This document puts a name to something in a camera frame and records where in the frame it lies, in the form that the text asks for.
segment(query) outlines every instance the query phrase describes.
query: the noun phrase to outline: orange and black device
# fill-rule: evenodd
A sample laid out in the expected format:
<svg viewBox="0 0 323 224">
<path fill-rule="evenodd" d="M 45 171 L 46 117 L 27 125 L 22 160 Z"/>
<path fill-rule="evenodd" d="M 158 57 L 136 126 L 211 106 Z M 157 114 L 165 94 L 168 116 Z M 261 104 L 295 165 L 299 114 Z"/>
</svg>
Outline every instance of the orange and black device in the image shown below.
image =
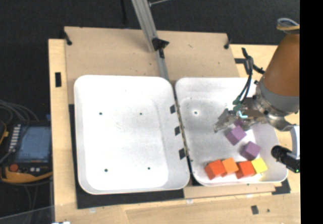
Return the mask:
<svg viewBox="0 0 323 224">
<path fill-rule="evenodd" d="M 1 179 L 30 183 L 52 175 L 51 126 L 48 121 L 18 122 L 8 136 L 8 157 Z"/>
</svg>

